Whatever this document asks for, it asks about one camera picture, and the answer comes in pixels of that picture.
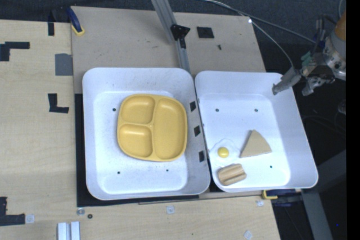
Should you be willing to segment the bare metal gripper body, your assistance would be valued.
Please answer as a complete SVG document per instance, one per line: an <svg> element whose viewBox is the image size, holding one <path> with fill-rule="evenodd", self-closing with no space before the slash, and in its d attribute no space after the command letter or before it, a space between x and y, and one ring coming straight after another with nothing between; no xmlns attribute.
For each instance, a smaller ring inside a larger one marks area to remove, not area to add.
<svg viewBox="0 0 360 240"><path fill-rule="evenodd" d="M302 75L327 82L346 81L346 46L315 45L302 56Z"/></svg>

